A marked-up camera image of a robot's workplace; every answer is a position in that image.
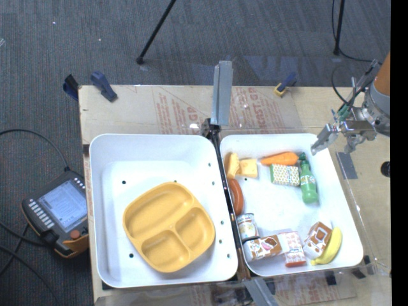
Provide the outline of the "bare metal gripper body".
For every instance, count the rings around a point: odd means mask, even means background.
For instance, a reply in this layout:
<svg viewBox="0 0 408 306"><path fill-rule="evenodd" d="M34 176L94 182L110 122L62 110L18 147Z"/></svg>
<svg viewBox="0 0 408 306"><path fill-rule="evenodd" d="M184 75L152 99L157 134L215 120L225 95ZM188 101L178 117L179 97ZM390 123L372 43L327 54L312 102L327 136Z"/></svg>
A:
<svg viewBox="0 0 408 306"><path fill-rule="evenodd" d="M389 138L390 127L390 105L345 105L340 109L340 131L346 136L360 135L370 141L378 134Z"/></svg>

